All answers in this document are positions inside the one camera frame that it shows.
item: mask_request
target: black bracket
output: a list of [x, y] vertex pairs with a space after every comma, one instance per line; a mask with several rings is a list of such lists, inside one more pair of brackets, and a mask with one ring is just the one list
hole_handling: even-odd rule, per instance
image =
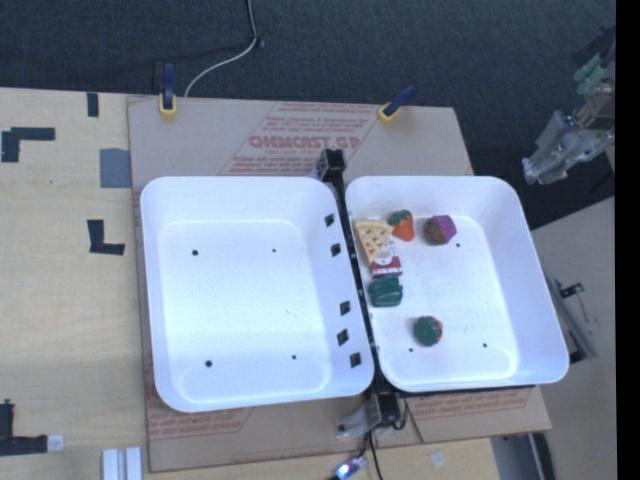
[[322, 151], [320, 158], [316, 163], [316, 174], [320, 181], [330, 183], [334, 188], [334, 195], [336, 196], [338, 212], [340, 214], [340, 223], [342, 224], [342, 232], [347, 244], [349, 258], [351, 259], [351, 270], [353, 271], [353, 278], [358, 291], [360, 309], [362, 310], [362, 316], [364, 318], [375, 370], [373, 383], [367, 390], [366, 396], [371, 397], [372, 394], [375, 394], [379, 401], [380, 409], [383, 414], [380, 426], [392, 425], [400, 419], [401, 411], [398, 396], [396, 394], [397, 390], [389, 384], [382, 374], [380, 360], [378, 358], [378, 350], [373, 338], [373, 329], [371, 327], [371, 321], [369, 320], [369, 309], [364, 296], [364, 285], [360, 275], [355, 240], [353, 238], [353, 233], [351, 232], [351, 223], [349, 221], [349, 212], [347, 210], [347, 203], [345, 199], [344, 178], [342, 173], [346, 168], [347, 162], [342, 149], [325, 149]]
[[568, 286], [567, 288], [562, 288], [561, 286], [558, 286], [558, 290], [560, 290], [560, 296], [563, 299], [566, 299], [567, 297], [571, 297], [572, 295], [577, 295], [578, 293], [582, 293], [584, 291], [584, 286], [582, 286], [580, 283], [576, 283], [576, 284], [572, 284], [571, 286]]

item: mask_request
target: small box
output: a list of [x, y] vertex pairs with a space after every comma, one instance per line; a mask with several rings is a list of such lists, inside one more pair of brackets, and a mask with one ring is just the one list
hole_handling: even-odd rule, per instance
[[372, 277], [402, 274], [402, 264], [393, 240], [386, 240], [378, 257], [369, 265]]

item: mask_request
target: cardboard sheet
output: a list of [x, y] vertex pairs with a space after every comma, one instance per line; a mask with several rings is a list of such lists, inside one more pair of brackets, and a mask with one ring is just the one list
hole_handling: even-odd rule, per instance
[[[351, 452], [358, 440], [337, 438], [334, 421], [359, 397], [184, 414], [154, 389], [139, 198], [161, 176], [304, 176], [324, 148], [341, 148], [345, 181], [364, 175], [472, 175], [455, 113], [403, 107], [383, 123], [375, 105], [179, 99], [162, 116], [157, 97], [128, 104], [150, 469], [201, 466]], [[378, 436], [382, 448], [545, 430], [539, 388], [455, 393], [408, 401], [402, 431]]]

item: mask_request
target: toy carrot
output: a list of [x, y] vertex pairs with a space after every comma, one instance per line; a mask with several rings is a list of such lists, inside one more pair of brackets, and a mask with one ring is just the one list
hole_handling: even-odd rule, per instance
[[413, 215], [409, 210], [400, 210], [391, 214], [387, 222], [393, 226], [393, 235], [410, 242], [415, 236], [413, 231]]

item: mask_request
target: dark carpet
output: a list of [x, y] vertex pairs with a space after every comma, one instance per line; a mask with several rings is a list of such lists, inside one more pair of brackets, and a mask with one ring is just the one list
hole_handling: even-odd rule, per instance
[[[554, 110], [583, 100], [577, 53], [616, 0], [252, 0], [265, 47], [191, 96], [454, 107], [477, 174], [509, 182], [532, 229], [614, 194], [605, 155], [528, 185], [521, 160]], [[0, 86], [146, 94], [171, 62], [181, 94], [251, 41], [244, 0], [0, 0]]]

